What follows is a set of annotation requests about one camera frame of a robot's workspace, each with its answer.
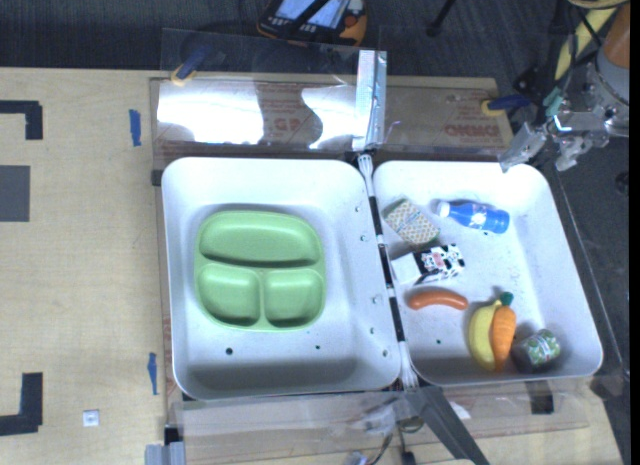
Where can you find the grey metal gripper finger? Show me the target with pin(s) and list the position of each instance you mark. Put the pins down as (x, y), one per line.
(575, 149)
(522, 145)

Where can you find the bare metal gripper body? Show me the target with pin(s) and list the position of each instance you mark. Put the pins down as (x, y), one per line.
(595, 113)

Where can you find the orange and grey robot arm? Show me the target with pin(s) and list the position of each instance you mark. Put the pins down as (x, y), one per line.
(619, 40)

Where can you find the blue bottle white cap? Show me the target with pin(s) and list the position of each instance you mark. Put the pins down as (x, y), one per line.
(480, 217)

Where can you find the white plastic tray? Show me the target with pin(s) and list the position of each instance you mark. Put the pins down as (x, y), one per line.
(540, 263)
(340, 193)

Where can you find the beige patterned carton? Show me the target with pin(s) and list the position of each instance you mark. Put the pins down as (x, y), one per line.
(411, 222)

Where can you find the white cow print carton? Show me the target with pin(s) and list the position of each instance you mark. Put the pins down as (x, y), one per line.
(435, 263)

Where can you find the orange sausage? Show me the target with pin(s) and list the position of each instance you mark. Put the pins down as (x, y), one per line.
(437, 300)

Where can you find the thin black and white rod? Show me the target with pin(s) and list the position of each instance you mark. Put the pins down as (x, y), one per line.
(384, 258)

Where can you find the orange carrot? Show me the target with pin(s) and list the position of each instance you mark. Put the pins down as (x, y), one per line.
(503, 333)

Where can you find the yellow banana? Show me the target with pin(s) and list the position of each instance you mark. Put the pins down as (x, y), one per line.
(480, 335)

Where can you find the green and grey can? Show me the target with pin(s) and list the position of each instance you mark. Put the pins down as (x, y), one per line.
(536, 350)

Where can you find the green divided plate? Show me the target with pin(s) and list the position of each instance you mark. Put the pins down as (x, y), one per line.
(260, 238)

